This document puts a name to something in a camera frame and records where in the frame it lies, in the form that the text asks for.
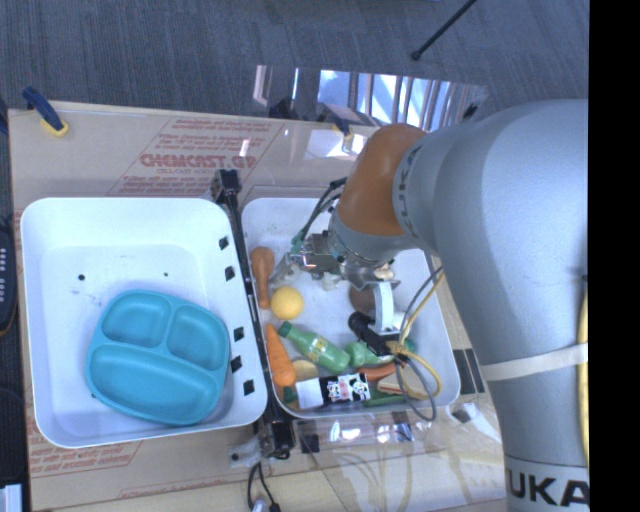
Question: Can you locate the blue divided plate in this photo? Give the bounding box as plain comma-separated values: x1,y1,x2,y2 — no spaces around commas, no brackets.
84,289,232,427

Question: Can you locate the black block with thin wires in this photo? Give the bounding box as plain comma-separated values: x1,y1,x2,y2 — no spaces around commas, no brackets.
211,168,244,202
255,418,297,460

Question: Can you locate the yellow ball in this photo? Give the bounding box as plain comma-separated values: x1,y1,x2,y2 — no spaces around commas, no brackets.
270,285,305,321

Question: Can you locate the orange carrot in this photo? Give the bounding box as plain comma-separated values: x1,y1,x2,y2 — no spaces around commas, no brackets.
264,323,300,410

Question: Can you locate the toy sandwich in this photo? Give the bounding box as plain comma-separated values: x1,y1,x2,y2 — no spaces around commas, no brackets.
376,370,432,402

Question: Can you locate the green bottle yellow label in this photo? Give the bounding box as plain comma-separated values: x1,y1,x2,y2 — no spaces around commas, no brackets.
277,320,352,374

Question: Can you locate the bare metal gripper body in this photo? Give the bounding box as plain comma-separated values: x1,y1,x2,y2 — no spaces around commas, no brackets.
297,232,402,292

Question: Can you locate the black and white milk carton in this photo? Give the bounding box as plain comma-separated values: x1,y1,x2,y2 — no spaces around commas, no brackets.
294,372,373,411

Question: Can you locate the white plastic tray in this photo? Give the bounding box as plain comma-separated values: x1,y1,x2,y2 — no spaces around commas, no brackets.
239,196,462,420
19,196,269,450

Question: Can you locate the brown cardboard board red print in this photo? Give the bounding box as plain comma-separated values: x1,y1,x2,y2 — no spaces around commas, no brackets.
7,99,507,512

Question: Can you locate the brown round biscuit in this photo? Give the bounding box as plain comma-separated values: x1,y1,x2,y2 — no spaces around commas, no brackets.
348,284,377,314

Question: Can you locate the orange sausage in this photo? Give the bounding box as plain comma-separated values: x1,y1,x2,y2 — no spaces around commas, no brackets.
355,362,399,383

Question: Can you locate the black cylinder on white bracket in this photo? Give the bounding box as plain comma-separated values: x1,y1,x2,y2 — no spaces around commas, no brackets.
348,281,402,357

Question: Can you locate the green toy cucumber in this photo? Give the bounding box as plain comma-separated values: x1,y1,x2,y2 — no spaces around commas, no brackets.
361,392,407,408

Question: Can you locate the beige toy bread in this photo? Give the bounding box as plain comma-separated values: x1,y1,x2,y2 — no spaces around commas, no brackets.
291,356,321,382

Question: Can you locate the orange toy chicken drumstick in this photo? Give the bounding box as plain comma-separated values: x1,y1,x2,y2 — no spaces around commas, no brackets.
249,245,276,311

